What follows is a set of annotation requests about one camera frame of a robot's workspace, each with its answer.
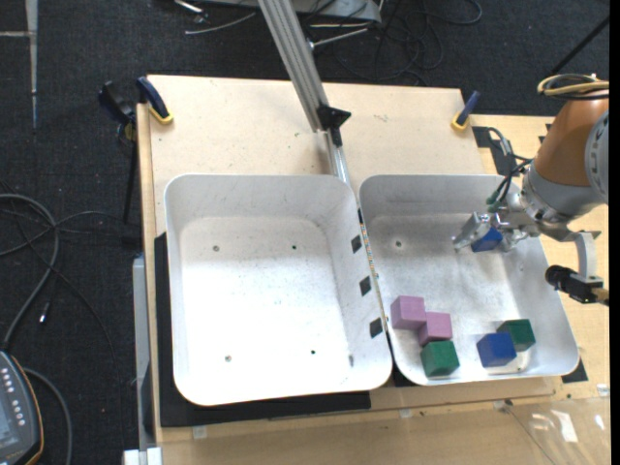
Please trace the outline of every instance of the wooden board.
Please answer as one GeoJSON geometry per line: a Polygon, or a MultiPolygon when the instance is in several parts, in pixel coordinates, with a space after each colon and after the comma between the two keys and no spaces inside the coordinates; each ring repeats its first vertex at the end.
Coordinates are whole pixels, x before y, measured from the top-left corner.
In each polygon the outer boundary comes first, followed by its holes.
{"type": "MultiPolygon", "coordinates": [[[[149,122],[144,106],[138,109],[149,337],[154,368],[152,384],[154,391],[157,391],[152,240],[165,230],[163,194],[166,184],[185,172],[329,173],[329,166],[325,141],[321,135],[310,131],[295,91],[287,81],[162,76],[149,79],[175,117],[171,125],[161,126],[152,120],[149,122]]],[[[333,106],[353,112],[352,118],[343,126],[343,138],[354,190],[363,179],[374,173],[495,172],[488,150],[477,148],[471,128],[457,133],[450,127],[454,114],[463,106],[458,90],[345,84],[326,84],[325,90],[333,106]]],[[[474,125],[502,130],[511,140],[514,150],[524,155],[535,153],[540,143],[538,136],[544,134],[544,124],[549,120],[552,119],[472,117],[474,125]]],[[[606,209],[603,210],[593,212],[591,226],[606,225],[606,209]]],[[[558,251],[554,242],[543,245],[550,263],[573,266],[573,249],[558,251]]],[[[606,261],[605,253],[606,247],[602,246],[600,260],[606,261]]],[[[608,281],[608,269],[603,266],[599,273],[604,275],[604,272],[608,281]]],[[[277,436],[275,441],[291,440],[291,446],[299,453],[299,463],[307,463],[313,448],[331,443],[330,427],[333,425],[339,426],[338,435],[344,442],[361,444],[364,441],[357,438],[358,433],[369,432],[369,436],[376,432],[381,434],[382,427],[375,422],[381,419],[391,421],[392,427],[388,426],[394,429],[388,433],[391,437],[383,440],[379,447],[386,452],[402,445],[400,439],[407,434],[409,423],[400,417],[411,409],[434,415],[461,412],[493,414],[489,402],[494,400],[523,398],[524,402],[550,401],[567,398],[569,391],[571,397],[597,396],[597,383],[609,384],[608,309],[603,310],[600,305],[579,305],[566,298],[563,301],[587,371],[594,377],[588,382],[563,385],[560,378],[525,379],[452,385],[445,390],[440,390],[441,387],[393,387],[387,384],[372,391],[371,412],[235,422],[198,429],[198,435],[205,432],[207,436],[229,439],[217,444],[208,438],[206,441],[195,440],[191,428],[162,428],[156,418],[156,441],[164,449],[166,463],[244,463],[243,460],[253,457],[253,449],[260,445],[261,438],[249,437],[238,441],[233,436],[267,433],[277,436]],[[305,430],[308,428],[315,430],[307,433],[305,430]]],[[[157,398],[153,404],[157,416],[157,398]]],[[[495,416],[489,415],[485,419],[491,422],[495,416]]],[[[501,431],[493,435],[503,439],[501,431]]],[[[438,431],[437,443],[447,437],[448,434],[438,431]]],[[[463,446],[468,442],[469,446],[473,446],[473,438],[466,431],[461,438],[463,446]]],[[[295,463],[287,454],[294,452],[293,449],[284,448],[281,453],[274,451],[267,461],[274,464],[295,463]]],[[[348,462],[348,451],[341,449],[338,455],[340,461],[332,462],[348,462]]],[[[405,446],[402,459],[413,451],[410,446],[405,446]]],[[[390,463],[399,463],[398,459],[395,457],[395,461],[390,463]]]]}

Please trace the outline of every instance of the black bracket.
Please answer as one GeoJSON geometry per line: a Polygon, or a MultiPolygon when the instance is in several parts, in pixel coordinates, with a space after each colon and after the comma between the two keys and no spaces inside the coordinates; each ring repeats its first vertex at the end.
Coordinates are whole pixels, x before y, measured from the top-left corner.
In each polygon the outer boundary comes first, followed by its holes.
{"type": "MultiPolygon", "coordinates": [[[[500,175],[510,175],[511,172],[516,168],[516,161],[511,153],[508,155],[504,153],[502,150],[501,144],[491,139],[491,135],[488,132],[488,129],[485,127],[474,126],[474,136],[476,137],[476,144],[478,148],[489,148],[491,150],[491,155],[493,156],[493,162],[495,162],[495,169],[497,173],[500,175]]],[[[509,148],[512,150],[512,145],[509,140],[507,140],[509,148]]]]}
{"type": "Polygon", "coordinates": [[[546,270],[544,279],[555,290],[559,290],[562,293],[566,293],[572,299],[579,303],[596,303],[598,297],[595,293],[595,289],[602,288],[602,281],[594,281],[591,283],[584,283],[575,278],[576,272],[568,267],[561,265],[552,265],[546,270]]]}
{"type": "Polygon", "coordinates": [[[317,108],[317,114],[324,130],[329,131],[331,140],[337,147],[342,146],[342,136],[340,135],[340,126],[351,117],[351,113],[340,108],[321,105],[317,108]]]}

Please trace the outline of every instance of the foam block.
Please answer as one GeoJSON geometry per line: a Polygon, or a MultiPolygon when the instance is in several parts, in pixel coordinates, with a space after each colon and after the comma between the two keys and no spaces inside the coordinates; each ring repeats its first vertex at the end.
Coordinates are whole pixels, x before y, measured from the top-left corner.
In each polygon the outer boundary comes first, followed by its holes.
{"type": "Polygon", "coordinates": [[[426,312],[426,324],[418,329],[418,341],[425,346],[431,341],[444,341],[452,338],[452,320],[444,312],[426,312]]]}
{"type": "Polygon", "coordinates": [[[518,352],[524,352],[534,343],[534,330],[528,319],[515,319],[513,321],[505,321],[497,328],[498,332],[507,332],[511,338],[514,348],[518,352]]]}
{"type": "Polygon", "coordinates": [[[456,370],[460,363],[451,341],[432,341],[420,353],[426,377],[447,376],[456,370]]]}
{"type": "Polygon", "coordinates": [[[424,298],[419,296],[399,296],[390,305],[391,325],[395,329],[417,330],[426,324],[424,298]]]}
{"type": "Polygon", "coordinates": [[[516,358],[512,338],[507,332],[486,334],[476,346],[483,367],[501,367],[516,358]]]}

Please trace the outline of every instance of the dark carpet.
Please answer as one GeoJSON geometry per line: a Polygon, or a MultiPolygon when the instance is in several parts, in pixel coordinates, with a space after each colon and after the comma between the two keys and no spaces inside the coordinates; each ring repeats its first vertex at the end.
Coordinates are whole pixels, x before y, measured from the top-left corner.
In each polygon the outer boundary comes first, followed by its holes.
{"type": "MultiPolygon", "coordinates": [[[[134,81],[149,73],[287,78],[260,13],[228,29],[186,36],[185,30],[251,12],[198,5],[208,12],[206,23],[172,1],[39,0],[34,133],[29,41],[0,36],[0,193],[31,197],[56,220],[92,210],[106,214],[62,224],[58,273],[51,274],[10,345],[23,365],[45,374],[65,396],[74,464],[118,464],[123,450],[138,446],[132,263],[140,248],[122,237],[137,237],[140,229],[119,221],[129,151],[101,111],[97,92],[112,80],[136,100],[134,81]]],[[[537,84],[608,13],[609,0],[387,0],[387,31],[372,29],[319,47],[317,66],[324,81],[453,87],[464,97],[478,90],[479,113],[554,115],[561,104],[539,97],[537,84]]],[[[301,19],[314,42],[350,30],[310,27],[326,21],[310,17],[301,19]]],[[[25,29],[24,0],[0,0],[0,35],[25,29]]],[[[609,27],[563,72],[608,78],[609,27]]],[[[4,337],[47,270],[53,232],[6,253],[24,243],[24,234],[45,231],[46,223],[22,202],[5,201],[0,210],[4,337]]],[[[138,195],[130,221],[140,222],[138,195]]],[[[64,463],[60,406],[38,381],[33,387],[46,428],[41,462],[64,463]]]]}

